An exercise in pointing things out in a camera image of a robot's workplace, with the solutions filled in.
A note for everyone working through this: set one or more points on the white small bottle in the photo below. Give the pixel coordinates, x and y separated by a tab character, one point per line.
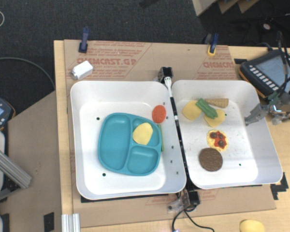
81	70

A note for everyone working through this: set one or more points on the yellow pizza slice red topping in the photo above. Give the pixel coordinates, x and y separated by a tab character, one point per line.
217	140

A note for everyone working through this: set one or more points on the yellow oval potato chip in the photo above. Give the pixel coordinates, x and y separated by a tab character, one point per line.
142	133

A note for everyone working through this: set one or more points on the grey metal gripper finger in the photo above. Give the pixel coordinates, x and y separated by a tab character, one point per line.
255	114

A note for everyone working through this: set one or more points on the blue divided plate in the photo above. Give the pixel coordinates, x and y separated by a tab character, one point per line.
113	141

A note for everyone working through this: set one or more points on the brown cardboard board red print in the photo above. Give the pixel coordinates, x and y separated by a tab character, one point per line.
159	54

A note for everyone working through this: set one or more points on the tan ice cream cone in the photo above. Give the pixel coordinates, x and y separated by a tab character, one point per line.
220	102

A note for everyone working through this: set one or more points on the green pea pod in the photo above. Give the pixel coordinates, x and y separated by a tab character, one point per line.
205	108

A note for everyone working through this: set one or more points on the brown round biscuit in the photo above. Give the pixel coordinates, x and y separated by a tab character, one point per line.
210	159

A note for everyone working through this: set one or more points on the white plastic tray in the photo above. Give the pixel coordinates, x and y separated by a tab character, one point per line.
244	153
91	178

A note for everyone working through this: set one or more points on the thin black and white rod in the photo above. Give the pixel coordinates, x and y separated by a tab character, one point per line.
176	112

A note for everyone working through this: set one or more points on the yellow lemon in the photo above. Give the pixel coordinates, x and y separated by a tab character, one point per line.
251	226

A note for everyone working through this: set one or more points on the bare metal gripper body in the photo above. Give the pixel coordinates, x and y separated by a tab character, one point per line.
279	110

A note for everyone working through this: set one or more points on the orange round tomato slice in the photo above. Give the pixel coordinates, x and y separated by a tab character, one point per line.
159	114

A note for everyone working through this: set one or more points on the yellow ravioli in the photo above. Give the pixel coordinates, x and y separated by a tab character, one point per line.
189	111
216	122

